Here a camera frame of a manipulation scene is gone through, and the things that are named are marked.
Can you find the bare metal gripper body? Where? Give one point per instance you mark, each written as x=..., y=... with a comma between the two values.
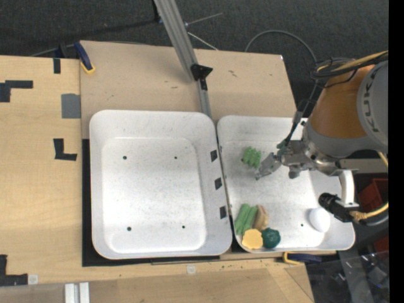
x=303, y=158

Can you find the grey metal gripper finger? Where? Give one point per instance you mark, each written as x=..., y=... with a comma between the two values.
x=267, y=166
x=293, y=172

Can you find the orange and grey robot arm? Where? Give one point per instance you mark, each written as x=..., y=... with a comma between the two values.
x=342, y=118

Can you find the white plastic tray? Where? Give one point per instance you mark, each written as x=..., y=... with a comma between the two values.
x=154, y=188
x=284, y=197

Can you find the tan bread slice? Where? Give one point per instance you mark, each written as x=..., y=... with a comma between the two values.
x=262, y=217

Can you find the white egg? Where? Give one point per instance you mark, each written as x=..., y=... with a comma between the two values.
x=319, y=219

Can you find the green bean pods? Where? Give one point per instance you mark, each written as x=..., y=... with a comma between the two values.
x=245, y=218

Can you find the dark green broccoli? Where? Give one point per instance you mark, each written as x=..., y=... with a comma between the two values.
x=271, y=238

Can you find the yellow flower-shaped biscuit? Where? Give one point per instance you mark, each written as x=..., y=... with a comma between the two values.
x=252, y=239

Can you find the black cylinder on white bracket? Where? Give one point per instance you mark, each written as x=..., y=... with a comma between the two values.
x=334, y=204

